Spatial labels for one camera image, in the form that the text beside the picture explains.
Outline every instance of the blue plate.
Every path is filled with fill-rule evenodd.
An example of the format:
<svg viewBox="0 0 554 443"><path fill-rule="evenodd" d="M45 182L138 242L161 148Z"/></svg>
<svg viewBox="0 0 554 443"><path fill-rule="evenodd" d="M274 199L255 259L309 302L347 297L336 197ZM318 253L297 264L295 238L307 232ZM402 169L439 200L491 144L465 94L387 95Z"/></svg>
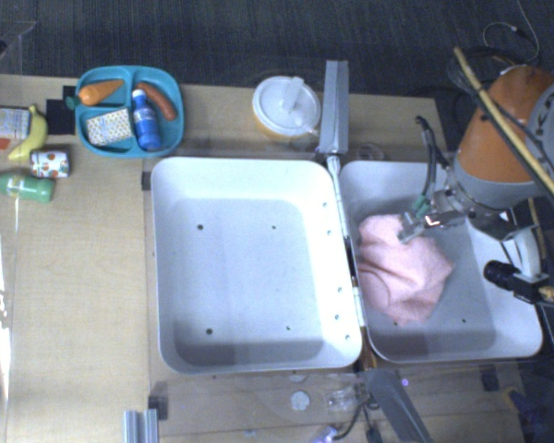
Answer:
<svg viewBox="0 0 554 443"><path fill-rule="evenodd" d="M98 105L89 107L81 104L75 109L78 137L81 139L82 143L84 143L84 146L92 152L101 154L102 156L117 158L155 158L166 156L174 151L183 139L183 133L185 132L185 112L183 110L183 99L180 89L173 77L167 72L153 67L97 67L86 72L80 78L76 86L76 94L78 95L80 89L85 85L113 78L123 79L125 81L124 85ZM176 118L172 121L168 121L163 117L155 103L151 103L151 107L156 112L162 147L156 151L143 150L138 144L135 132L132 138L124 139L107 146L94 146L90 144L86 121L94 116L115 112L123 108L127 108L131 115L133 111L131 91L139 82L147 82L154 86L166 96L176 109Z"/></svg>

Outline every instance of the toy banana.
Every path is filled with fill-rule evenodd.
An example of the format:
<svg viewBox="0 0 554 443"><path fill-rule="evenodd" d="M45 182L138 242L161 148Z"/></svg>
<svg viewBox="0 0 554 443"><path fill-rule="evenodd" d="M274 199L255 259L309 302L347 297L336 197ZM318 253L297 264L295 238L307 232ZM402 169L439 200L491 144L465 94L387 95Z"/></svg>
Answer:
<svg viewBox="0 0 554 443"><path fill-rule="evenodd" d="M31 105L29 107L29 111L29 135L22 143L10 151L10 154L8 154L8 159L14 162L28 161L30 152L38 150L45 144L45 140L47 139L47 120L45 120L45 117L42 114L37 112L37 107L35 105Z"/></svg>

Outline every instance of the green bottle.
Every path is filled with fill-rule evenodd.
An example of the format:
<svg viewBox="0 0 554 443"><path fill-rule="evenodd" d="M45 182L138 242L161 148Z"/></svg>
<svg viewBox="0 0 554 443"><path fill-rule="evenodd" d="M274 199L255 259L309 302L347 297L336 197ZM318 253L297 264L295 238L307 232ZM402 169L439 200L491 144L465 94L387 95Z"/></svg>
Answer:
<svg viewBox="0 0 554 443"><path fill-rule="evenodd" d="M23 200L48 203L54 193L54 180L37 179L30 175L0 174L0 192Z"/></svg>

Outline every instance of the carrot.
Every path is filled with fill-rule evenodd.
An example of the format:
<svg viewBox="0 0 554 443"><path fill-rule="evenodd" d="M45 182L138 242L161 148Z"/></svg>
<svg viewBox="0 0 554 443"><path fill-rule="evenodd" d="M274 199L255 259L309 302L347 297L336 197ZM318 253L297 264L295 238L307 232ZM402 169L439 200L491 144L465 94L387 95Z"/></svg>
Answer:
<svg viewBox="0 0 554 443"><path fill-rule="evenodd" d="M156 104L166 120L171 122L176 118L176 109L173 104L153 85L147 82L140 82L136 85L136 89L142 89L146 92L148 100Z"/></svg>
<svg viewBox="0 0 554 443"><path fill-rule="evenodd" d="M70 109L76 108L80 103L88 106L102 102L124 84L121 78L103 80L85 85L78 91L77 97L67 97L66 103Z"/></svg>

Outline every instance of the pink cloth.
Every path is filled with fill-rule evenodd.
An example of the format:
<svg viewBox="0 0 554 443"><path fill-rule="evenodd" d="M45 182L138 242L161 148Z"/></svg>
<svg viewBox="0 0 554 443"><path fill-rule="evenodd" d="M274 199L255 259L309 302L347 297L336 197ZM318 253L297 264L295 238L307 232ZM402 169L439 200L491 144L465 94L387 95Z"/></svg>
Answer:
<svg viewBox="0 0 554 443"><path fill-rule="evenodd" d="M368 217L359 226L363 260L357 265L367 302L398 325L425 321L443 292L453 264L435 240L418 236L398 241L399 215Z"/></svg>

